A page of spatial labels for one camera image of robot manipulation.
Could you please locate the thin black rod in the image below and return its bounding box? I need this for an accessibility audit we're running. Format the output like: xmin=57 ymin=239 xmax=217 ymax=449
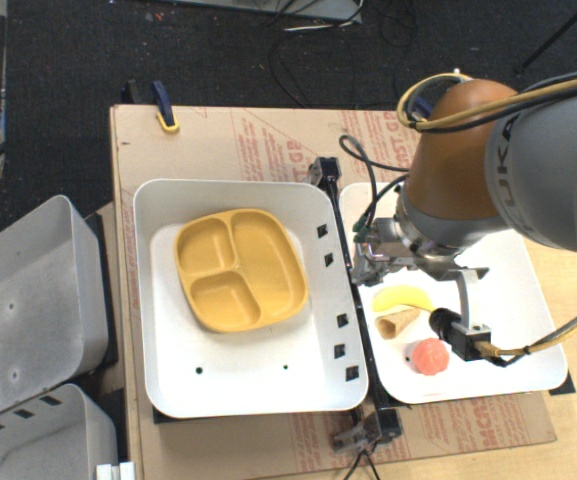
xmin=323 ymin=180 xmax=392 ymax=417

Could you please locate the pink ice cream scoop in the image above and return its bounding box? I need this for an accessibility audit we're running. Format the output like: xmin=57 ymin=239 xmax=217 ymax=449
xmin=407 ymin=337 xmax=452 ymax=377

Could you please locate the yellow banana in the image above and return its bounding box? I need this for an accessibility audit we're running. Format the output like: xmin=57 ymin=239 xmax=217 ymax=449
xmin=371 ymin=284 xmax=436 ymax=315

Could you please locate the black cylinder on white bracket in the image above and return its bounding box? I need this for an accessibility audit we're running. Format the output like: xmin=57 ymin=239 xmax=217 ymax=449
xmin=428 ymin=266 xmax=494 ymax=363

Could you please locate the tan ice cream cone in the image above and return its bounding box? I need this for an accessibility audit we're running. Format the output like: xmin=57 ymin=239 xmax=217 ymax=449
xmin=374 ymin=306 xmax=422 ymax=341

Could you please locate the brown cardboard board red print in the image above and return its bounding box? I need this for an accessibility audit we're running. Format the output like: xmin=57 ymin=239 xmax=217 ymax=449
xmin=110 ymin=104 xmax=559 ymax=477

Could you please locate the white plastic tray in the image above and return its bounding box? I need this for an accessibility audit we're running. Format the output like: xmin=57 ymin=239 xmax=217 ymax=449
xmin=0 ymin=382 xmax=120 ymax=480
xmin=132 ymin=177 xmax=371 ymax=420
xmin=0 ymin=193 xmax=111 ymax=428
xmin=338 ymin=181 xmax=570 ymax=406

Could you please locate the yellow divided plate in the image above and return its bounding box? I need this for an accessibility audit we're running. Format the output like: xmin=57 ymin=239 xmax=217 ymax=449
xmin=172 ymin=207 xmax=311 ymax=335

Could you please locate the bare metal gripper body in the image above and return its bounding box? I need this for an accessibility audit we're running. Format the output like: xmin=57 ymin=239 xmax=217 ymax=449
xmin=350 ymin=216 xmax=464 ymax=288

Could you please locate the black block with thin wires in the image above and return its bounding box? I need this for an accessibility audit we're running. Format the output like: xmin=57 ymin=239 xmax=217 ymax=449
xmin=307 ymin=156 xmax=342 ymax=189
xmin=331 ymin=407 xmax=404 ymax=455

